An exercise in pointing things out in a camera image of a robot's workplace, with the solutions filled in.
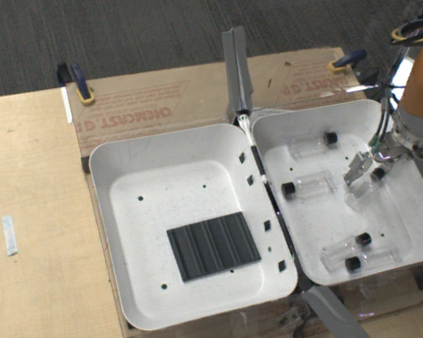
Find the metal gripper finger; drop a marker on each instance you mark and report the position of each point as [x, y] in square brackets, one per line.
[354, 174]
[363, 157]

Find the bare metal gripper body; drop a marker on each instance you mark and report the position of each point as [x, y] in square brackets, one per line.
[392, 146]

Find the clear plastic bottle black cap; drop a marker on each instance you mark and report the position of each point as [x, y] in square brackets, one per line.
[311, 185]
[311, 146]
[377, 257]
[341, 252]
[361, 192]

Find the white plastic tray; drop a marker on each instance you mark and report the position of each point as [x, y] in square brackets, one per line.
[183, 193]
[322, 221]

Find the thin black and white rod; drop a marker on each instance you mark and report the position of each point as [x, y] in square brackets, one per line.
[262, 171]

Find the black ribbed rectangular plate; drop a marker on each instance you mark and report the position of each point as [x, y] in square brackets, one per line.
[213, 246]

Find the brown cardboard board red print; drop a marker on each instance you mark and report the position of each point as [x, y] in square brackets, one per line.
[167, 103]

